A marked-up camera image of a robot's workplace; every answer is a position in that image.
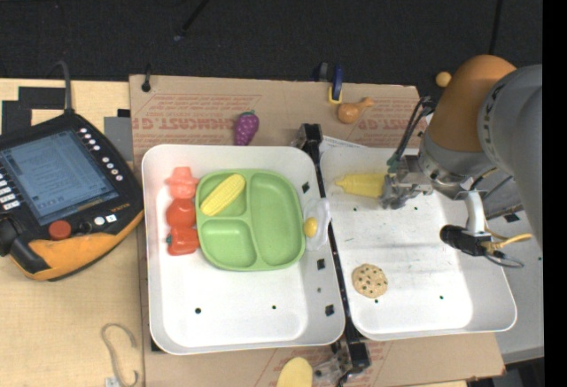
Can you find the tan chocolate chip biscuit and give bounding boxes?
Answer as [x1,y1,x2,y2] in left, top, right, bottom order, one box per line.
[351,263,390,300]

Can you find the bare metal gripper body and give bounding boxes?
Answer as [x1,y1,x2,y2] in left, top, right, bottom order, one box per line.
[390,153,436,198]

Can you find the black cylinder on white bracket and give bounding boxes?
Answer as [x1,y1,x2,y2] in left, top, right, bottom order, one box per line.
[439,190,493,258]

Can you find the thin black rod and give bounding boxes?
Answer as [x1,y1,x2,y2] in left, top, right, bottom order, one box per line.
[304,128,369,371]

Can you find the orange chicken drumstick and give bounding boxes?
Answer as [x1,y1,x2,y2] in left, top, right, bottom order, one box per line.
[337,96,376,126]

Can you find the brown cardboard board red print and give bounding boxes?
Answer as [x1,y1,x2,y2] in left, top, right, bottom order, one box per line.
[128,74,507,387]

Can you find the purple grapes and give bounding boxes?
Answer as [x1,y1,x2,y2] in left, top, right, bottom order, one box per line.
[233,109,260,147]

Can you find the red bell pepper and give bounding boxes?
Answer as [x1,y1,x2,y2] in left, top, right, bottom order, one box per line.
[166,226,200,257]

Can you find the yellow mustard bottle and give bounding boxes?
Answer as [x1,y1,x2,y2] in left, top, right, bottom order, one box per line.
[334,173,389,200]

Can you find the white plastic tray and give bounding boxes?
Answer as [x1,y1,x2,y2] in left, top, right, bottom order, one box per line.
[319,140,518,343]
[141,143,346,356]

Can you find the yellow corn cob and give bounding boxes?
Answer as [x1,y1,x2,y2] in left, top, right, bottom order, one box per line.
[199,173,246,217]

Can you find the green divided plate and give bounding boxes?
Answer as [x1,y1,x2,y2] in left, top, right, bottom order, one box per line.
[194,168,307,273]

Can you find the white fried egg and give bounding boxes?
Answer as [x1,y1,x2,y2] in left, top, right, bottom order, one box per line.
[302,197,332,252]

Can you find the pale yellow oval toy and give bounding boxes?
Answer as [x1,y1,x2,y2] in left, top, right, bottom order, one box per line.
[276,356,314,387]

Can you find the orange figure-shaped bottle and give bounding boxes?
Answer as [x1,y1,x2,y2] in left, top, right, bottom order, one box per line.
[164,166,200,230]

